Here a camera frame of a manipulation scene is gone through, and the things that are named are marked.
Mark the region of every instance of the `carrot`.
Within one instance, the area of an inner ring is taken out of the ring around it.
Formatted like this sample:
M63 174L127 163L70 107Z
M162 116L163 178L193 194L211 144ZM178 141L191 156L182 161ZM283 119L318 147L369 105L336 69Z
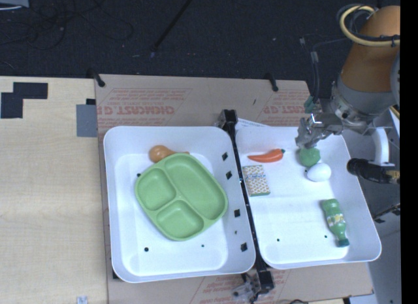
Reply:
M283 158L285 150L276 148L266 154L249 155L248 158L257 162L275 162Z

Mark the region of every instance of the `bottle label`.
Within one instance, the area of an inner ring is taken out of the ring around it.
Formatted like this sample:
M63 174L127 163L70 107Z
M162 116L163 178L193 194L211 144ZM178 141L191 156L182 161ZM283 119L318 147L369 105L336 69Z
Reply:
M335 226L336 224L345 223L346 221L344 220L344 215L342 213L336 213L332 216L327 216L327 222L328 225L331 227Z

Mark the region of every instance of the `green bottle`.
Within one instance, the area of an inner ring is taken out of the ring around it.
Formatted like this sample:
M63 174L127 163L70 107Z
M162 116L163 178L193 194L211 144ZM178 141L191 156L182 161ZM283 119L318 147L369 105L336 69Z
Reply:
M322 209L325 211L330 230L337 237L338 246L345 247L350 245L346 237L346 221L341 212L339 202L335 198L322 201Z

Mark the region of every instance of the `white tray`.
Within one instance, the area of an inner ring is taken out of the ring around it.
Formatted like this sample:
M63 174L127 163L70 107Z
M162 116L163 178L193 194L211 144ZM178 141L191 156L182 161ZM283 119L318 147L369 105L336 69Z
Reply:
M296 127L243 127L236 134L241 166L260 164L247 155L282 148L282 160L262 163L271 193L249 198L264 261L276 269L332 263L369 262L379 257L381 243L359 180L348 173L350 159L344 138L319 141L321 162L332 174L324 182L306 178L297 158ZM350 245L337 247L320 202L336 198L347 223Z
M119 126L104 137L112 266L119 278L139 283L251 269L255 249L226 132L217 127ZM222 219L187 241L166 238L135 197L137 174L153 165L148 151L157 144L190 152L227 193L228 209Z

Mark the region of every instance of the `yellow cable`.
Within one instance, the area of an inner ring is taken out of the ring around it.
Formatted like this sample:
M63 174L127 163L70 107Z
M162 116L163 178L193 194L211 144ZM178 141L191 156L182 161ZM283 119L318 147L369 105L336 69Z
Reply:
M358 38L354 34L352 34L350 31L348 31L345 20L346 20L346 17L355 10L365 10L365 11L368 11L370 14L375 13L375 10L372 7L369 7L368 5L362 5L362 6L356 5L354 7L347 9L340 17L340 27L341 27L342 32L344 33L344 35L346 35L348 39L351 39L357 44L361 44L364 46L386 47L386 46L391 46L392 44L400 45L400 39L393 40L393 41L369 41L369 40Z

